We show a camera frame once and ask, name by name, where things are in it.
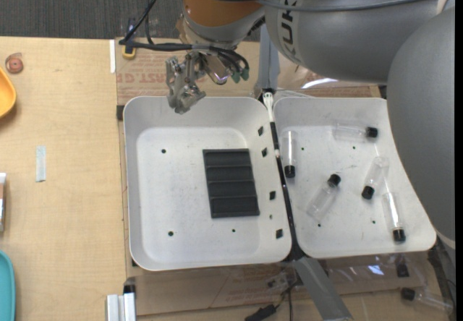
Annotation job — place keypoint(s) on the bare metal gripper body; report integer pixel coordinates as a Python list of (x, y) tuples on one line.
[(217, 66)]

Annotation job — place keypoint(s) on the white plastic tray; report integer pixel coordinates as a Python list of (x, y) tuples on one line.
[(347, 204), (173, 186)]

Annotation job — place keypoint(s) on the orange divided plate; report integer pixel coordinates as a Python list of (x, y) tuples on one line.
[(5, 95)]

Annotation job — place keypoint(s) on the black slotted rack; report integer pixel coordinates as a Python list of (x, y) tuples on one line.
[(231, 186)]

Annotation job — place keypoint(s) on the blue divided plate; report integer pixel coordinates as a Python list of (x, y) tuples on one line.
[(5, 287)]

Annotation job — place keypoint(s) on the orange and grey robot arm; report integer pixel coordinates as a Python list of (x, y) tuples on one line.
[(347, 41)]

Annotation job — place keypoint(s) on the brown cardboard board red print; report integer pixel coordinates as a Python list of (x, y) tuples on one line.
[(173, 287)]

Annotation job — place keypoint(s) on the brown doughnut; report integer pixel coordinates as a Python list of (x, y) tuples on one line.
[(14, 63)]

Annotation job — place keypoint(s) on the clear vial with black cap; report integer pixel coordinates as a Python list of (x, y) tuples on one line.
[(371, 132), (402, 270), (399, 234), (408, 294), (368, 192), (289, 170), (333, 180)]

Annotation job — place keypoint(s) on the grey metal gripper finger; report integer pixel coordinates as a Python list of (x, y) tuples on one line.
[(176, 88), (193, 95)]

